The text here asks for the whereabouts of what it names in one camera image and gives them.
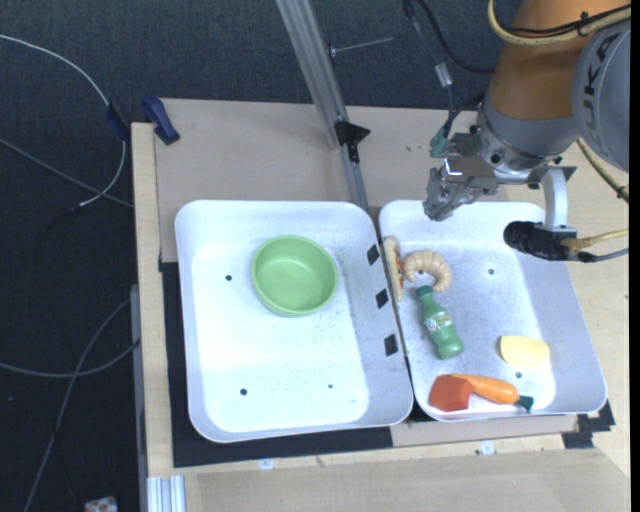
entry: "tray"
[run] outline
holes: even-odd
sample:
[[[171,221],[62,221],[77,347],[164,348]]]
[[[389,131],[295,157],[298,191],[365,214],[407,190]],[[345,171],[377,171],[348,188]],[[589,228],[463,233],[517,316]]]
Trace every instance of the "tray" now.
[[[531,414],[589,413],[606,401],[606,385],[584,322],[567,264],[549,262],[509,248],[502,238],[514,220],[543,221],[544,211],[528,203],[478,202],[456,210],[442,222],[430,221],[420,201],[394,201],[380,212],[380,232],[395,236],[401,256],[417,250],[440,252],[453,282],[434,294],[446,307],[466,350],[441,360],[422,326],[416,288],[432,284],[428,274],[405,281],[397,303],[418,405],[443,421],[526,415],[520,406],[497,405],[476,395],[469,408],[442,412],[428,403],[440,374],[469,373],[502,378],[521,395],[534,397]],[[551,361],[535,369],[515,368],[501,357],[501,335],[518,334],[546,341]]]
[[[194,201],[175,220],[192,424],[226,443],[389,426],[413,393],[371,218],[342,202]],[[334,258],[329,306],[280,317],[258,299],[251,259],[299,235]]]

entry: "green bowl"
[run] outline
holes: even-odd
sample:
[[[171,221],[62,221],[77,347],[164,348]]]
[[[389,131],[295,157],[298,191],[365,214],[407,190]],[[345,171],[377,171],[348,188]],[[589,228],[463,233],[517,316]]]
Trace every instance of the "green bowl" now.
[[[331,255],[308,238],[286,235],[262,244],[251,277],[264,305],[281,316],[302,316],[324,308],[338,288]]]

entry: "toy bottle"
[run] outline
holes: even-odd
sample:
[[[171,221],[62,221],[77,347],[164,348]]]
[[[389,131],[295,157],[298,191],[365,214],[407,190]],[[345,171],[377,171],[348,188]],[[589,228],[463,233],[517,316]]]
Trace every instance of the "toy bottle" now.
[[[417,290],[422,301],[422,318],[431,339],[436,344],[440,359],[450,359],[464,350],[464,343],[458,336],[448,311],[433,298],[431,286],[421,286]]]

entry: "black mat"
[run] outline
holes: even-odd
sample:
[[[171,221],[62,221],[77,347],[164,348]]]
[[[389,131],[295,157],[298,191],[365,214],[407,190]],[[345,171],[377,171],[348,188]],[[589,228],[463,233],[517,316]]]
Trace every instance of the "black mat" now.
[[[283,436],[272,439],[215,443],[192,426],[187,408],[187,382],[177,263],[162,264],[165,328],[169,362],[169,396],[176,467],[235,462],[271,457],[295,457],[390,448],[389,428],[366,428]]]

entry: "toy carrot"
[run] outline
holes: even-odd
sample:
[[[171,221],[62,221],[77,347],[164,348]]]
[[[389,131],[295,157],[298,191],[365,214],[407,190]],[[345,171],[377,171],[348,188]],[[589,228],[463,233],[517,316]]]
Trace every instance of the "toy carrot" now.
[[[468,375],[463,373],[452,373],[452,377],[466,379],[473,392],[482,398],[491,400],[498,404],[520,404],[527,411],[533,406],[533,398],[530,396],[520,396],[516,387],[504,380],[493,377],[483,377],[480,375]]]

